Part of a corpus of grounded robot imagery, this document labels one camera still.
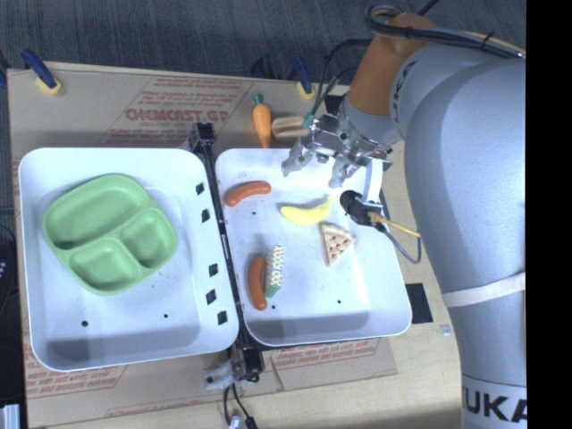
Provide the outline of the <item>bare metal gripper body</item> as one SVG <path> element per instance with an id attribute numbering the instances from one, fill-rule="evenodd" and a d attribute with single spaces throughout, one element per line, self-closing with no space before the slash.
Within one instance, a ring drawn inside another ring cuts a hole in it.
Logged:
<path id="1" fill-rule="evenodd" d="M 379 143 L 363 135 L 345 117 L 323 114 L 314 118 L 309 127 L 307 149 L 322 157 L 334 157 L 358 168 L 373 160 L 385 160 L 392 144 Z"/>

